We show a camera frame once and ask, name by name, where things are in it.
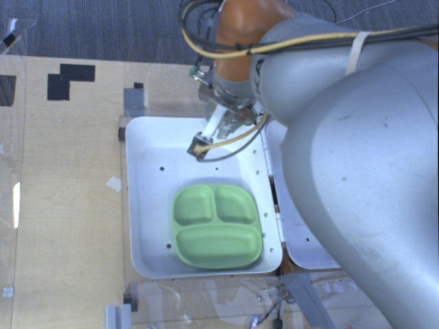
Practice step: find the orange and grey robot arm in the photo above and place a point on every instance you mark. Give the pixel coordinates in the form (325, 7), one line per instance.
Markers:
(343, 122)

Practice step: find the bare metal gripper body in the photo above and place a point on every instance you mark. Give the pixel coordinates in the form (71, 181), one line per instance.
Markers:
(224, 101)

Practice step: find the green divided plate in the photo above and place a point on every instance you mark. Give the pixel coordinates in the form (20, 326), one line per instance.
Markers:
(216, 242)

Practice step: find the white plastic tray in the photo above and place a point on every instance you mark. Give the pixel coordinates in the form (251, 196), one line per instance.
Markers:
(151, 204)
(298, 242)

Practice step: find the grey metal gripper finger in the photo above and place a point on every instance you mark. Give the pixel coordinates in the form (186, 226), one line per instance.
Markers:
(222, 129)
(234, 124)

